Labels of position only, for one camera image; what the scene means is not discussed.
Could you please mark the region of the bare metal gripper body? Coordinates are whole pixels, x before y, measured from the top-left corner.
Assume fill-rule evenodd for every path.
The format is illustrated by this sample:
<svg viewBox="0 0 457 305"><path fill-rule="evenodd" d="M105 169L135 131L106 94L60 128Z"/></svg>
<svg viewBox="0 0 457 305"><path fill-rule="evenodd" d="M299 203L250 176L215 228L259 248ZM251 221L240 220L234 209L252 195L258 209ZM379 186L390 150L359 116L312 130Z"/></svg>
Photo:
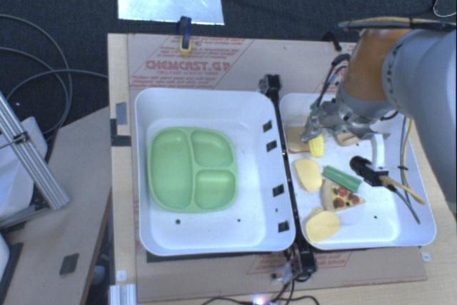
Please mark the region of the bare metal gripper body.
<svg viewBox="0 0 457 305"><path fill-rule="evenodd" d="M318 109L321 127L345 130L360 140L370 139L376 132L371 126L390 111L387 101L326 101Z"/></svg>

